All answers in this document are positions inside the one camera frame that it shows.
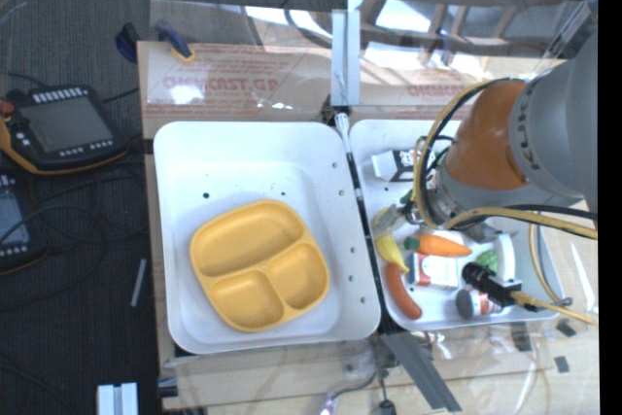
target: yellow plate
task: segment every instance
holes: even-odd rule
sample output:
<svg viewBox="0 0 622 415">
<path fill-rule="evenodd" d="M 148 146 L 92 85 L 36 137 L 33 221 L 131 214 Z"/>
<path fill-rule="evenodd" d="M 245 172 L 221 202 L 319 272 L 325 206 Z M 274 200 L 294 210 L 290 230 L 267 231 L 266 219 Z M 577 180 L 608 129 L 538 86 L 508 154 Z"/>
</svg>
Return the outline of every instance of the yellow plate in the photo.
<svg viewBox="0 0 622 415">
<path fill-rule="evenodd" d="M 262 200 L 202 225 L 190 242 L 194 274 L 225 322 L 271 329 L 327 294 L 328 266 L 309 228 L 289 205 Z"/>
</svg>

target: sausage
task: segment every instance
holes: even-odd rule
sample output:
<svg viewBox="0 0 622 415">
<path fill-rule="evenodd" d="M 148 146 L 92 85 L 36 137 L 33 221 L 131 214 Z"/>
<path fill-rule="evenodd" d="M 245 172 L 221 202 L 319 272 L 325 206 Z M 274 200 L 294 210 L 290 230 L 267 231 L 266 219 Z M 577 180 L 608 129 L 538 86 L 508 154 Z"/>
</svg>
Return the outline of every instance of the sausage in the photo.
<svg viewBox="0 0 622 415">
<path fill-rule="evenodd" d="M 403 285 L 401 280 L 401 272 L 396 263 L 388 263 L 385 268 L 385 277 L 387 278 L 387 287 L 393 297 L 396 305 L 411 320 L 417 320 L 423 315 L 423 311 L 419 305 L 412 300 L 410 294 Z"/>
</svg>

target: red sausage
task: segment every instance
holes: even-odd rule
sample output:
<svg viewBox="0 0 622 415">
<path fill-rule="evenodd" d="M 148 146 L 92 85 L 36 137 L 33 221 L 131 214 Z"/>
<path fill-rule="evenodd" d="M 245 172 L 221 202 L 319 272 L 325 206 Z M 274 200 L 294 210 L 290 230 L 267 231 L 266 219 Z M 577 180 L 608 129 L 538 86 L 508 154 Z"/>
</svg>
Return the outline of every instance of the red sausage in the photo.
<svg viewBox="0 0 622 415">
<path fill-rule="evenodd" d="M 423 315 L 423 311 L 417 303 L 412 300 L 408 294 L 408 291 L 404 287 L 403 282 L 401 281 L 399 266 L 395 263 L 387 263 L 387 267 L 385 268 L 385 276 L 387 277 L 389 292 L 391 293 L 391 296 L 399 309 L 403 311 L 411 320 L 417 320 L 420 318 Z"/>
</svg>

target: carrot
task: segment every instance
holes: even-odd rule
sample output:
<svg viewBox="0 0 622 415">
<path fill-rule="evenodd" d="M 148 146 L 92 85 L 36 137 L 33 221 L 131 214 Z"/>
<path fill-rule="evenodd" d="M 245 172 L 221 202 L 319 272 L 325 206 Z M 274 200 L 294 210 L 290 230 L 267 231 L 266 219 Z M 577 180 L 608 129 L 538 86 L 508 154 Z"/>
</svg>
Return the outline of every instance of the carrot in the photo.
<svg viewBox="0 0 622 415">
<path fill-rule="evenodd" d="M 471 249 L 441 235 L 424 233 L 419 237 L 417 251 L 423 255 L 460 257 L 471 254 Z"/>
<path fill-rule="evenodd" d="M 417 303 L 412 300 L 410 294 L 404 287 L 401 280 L 401 270 L 399 269 L 399 265 L 393 262 L 388 263 L 385 268 L 385 276 L 387 277 L 387 287 L 389 288 L 389 293 L 391 293 L 397 307 L 411 320 L 417 320 L 420 318 L 423 315 L 423 311 Z"/>
</svg>

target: toy banana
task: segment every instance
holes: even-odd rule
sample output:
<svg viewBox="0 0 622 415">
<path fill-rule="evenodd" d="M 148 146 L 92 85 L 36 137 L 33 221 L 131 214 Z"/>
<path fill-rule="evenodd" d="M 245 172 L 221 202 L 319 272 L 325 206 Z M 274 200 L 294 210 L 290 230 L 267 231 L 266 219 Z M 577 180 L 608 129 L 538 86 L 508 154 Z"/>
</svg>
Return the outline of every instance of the toy banana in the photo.
<svg viewBox="0 0 622 415">
<path fill-rule="evenodd" d="M 410 271 L 408 266 L 404 263 L 396 239 L 391 233 L 381 235 L 380 237 L 375 239 L 374 242 L 378 254 L 382 257 L 384 261 L 395 263 L 397 266 L 399 266 L 399 269 L 403 273 L 408 273 L 408 271 Z"/>
</svg>

